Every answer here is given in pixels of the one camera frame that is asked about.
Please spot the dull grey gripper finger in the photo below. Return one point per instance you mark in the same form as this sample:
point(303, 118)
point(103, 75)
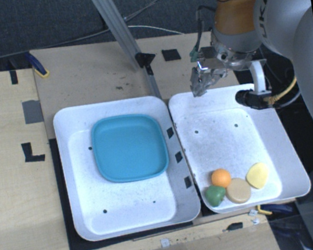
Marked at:
point(195, 84)
point(206, 84)

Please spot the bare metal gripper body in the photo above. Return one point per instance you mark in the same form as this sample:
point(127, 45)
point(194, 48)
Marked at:
point(217, 61)

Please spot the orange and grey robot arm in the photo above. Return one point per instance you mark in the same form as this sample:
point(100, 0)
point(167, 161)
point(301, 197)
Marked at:
point(284, 21)

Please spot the white plastic tray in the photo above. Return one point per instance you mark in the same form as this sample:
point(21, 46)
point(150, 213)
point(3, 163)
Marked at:
point(221, 146)
point(127, 202)

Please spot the blue plate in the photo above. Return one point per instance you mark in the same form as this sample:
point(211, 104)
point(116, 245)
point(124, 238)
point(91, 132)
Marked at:
point(129, 147)

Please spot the orange ball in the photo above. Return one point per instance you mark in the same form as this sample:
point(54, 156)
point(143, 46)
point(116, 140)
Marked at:
point(221, 177)

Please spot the pale wood board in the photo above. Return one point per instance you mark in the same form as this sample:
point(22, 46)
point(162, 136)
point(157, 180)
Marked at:
point(90, 79)

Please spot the tan round biscuit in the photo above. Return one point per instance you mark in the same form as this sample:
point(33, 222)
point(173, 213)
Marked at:
point(238, 191)

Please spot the green toy pepper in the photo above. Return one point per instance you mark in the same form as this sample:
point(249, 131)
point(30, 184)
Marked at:
point(215, 196)

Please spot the black cylinder on white bracket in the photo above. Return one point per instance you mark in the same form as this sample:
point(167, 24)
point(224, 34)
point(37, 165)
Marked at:
point(254, 99)

